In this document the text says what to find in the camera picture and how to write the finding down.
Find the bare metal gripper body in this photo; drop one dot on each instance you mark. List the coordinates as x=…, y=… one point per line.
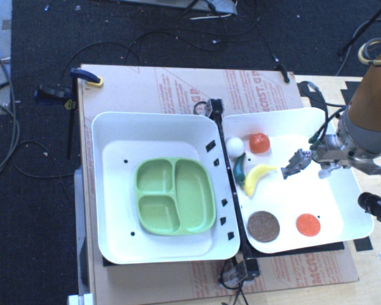
x=331, y=152

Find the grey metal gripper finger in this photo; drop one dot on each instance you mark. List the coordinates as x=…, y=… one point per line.
x=324, y=173
x=294, y=166

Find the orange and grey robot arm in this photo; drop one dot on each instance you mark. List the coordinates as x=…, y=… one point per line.
x=366, y=106

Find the white plastic tray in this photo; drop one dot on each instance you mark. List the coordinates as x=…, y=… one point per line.
x=304, y=199
x=114, y=183

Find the yellow banana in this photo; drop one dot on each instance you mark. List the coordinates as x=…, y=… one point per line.
x=255, y=176

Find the red tomato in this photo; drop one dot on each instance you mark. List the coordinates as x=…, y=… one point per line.
x=259, y=143

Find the orange round disc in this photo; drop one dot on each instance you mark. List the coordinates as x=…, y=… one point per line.
x=308, y=225

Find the green pepper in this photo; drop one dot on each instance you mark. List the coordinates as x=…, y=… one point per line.
x=238, y=170

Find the white ball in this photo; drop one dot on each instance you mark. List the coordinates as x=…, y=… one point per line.
x=234, y=146

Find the thin black rod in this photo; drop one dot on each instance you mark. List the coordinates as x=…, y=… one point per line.
x=231, y=183

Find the brown round biscuit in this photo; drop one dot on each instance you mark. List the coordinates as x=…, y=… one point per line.
x=263, y=227

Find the green divided plate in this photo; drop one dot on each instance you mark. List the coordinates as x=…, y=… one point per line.
x=190, y=195

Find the brown cardboard board red print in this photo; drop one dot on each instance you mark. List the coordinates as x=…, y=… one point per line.
x=177, y=87

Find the black cylinder on white bracket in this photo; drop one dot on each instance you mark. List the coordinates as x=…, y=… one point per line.
x=369, y=203

